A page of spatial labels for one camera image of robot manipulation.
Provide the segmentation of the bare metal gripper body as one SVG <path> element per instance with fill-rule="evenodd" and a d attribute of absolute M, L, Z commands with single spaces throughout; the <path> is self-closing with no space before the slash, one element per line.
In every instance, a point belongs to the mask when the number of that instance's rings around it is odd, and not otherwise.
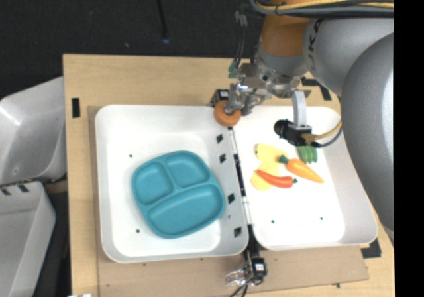
<path fill-rule="evenodd" d="M 243 63 L 237 69 L 237 97 L 289 99 L 298 90 L 301 77 L 309 70 L 304 63 L 283 65 L 277 70 L 263 62 Z"/>

